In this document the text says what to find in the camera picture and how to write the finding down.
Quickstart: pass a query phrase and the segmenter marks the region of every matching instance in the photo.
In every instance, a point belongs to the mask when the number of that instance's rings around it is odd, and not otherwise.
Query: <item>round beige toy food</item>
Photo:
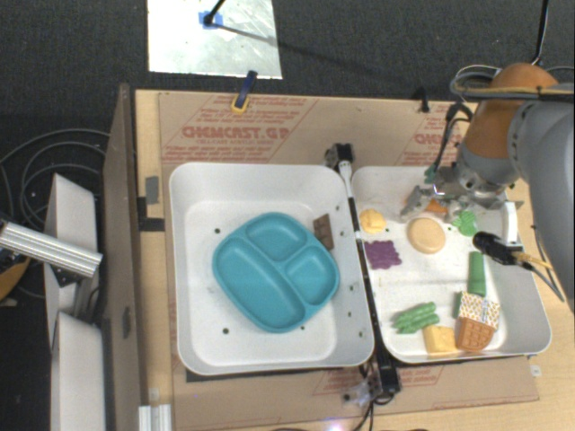
[[[407,238],[411,246],[424,254],[435,254],[446,245],[446,234],[435,220],[422,217],[411,221]]]
[[[379,233],[385,228],[385,219],[375,209],[366,209],[359,214],[361,228],[366,233]]]

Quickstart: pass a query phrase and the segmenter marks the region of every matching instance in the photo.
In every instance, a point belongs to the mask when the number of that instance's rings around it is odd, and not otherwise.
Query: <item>black floor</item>
[[[542,0],[273,0],[284,79],[259,81],[257,92],[409,98],[424,86],[450,100],[448,84],[462,66],[505,66],[535,53]],[[551,0],[543,65],[573,65],[575,0]],[[65,128],[107,131],[118,84],[234,91],[224,77],[147,72],[146,0],[0,0],[0,161],[18,145]],[[30,145],[4,167],[18,209],[22,170],[44,145],[88,135],[56,136]],[[59,148],[42,165],[99,169],[97,155]],[[69,177],[94,192],[82,171]],[[33,186],[31,204],[46,203],[49,178]],[[0,210],[8,210],[0,182]],[[40,268],[22,281],[41,294]],[[49,349],[43,301],[13,291],[0,308],[0,429],[49,428]]]

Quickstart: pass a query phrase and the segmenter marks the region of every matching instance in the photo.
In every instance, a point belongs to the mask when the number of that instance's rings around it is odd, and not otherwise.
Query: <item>teal plate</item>
[[[212,268],[235,306],[258,327],[288,332],[335,294],[340,272],[332,255],[297,220],[269,213],[229,234]]]

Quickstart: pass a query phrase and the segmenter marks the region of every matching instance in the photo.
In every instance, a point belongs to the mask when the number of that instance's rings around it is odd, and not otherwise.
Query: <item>black carpet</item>
[[[257,92],[453,99],[462,66],[505,66],[535,53],[542,0],[273,0],[284,79]],[[543,65],[573,65],[575,0],[551,0]],[[134,88],[235,91],[241,80],[147,72],[146,0],[0,0],[0,160],[64,128],[107,131],[119,83]],[[98,143],[97,136],[74,136]],[[13,188],[40,147],[5,163]],[[62,153],[46,159],[52,164]],[[67,161],[84,161],[78,150]],[[87,164],[99,167],[97,156]],[[82,172],[69,176],[93,191]],[[49,180],[34,188],[46,202]],[[0,210],[7,196],[0,182]],[[41,293],[40,269],[22,285]],[[21,290],[0,308],[0,429],[49,427],[49,349],[43,302]]]

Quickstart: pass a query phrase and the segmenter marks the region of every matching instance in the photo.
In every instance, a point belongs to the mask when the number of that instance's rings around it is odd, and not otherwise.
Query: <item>blue divided plate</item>
[[[332,255],[297,220],[280,213],[255,217],[228,235],[212,268],[230,300],[269,332],[306,322],[340,283]]]

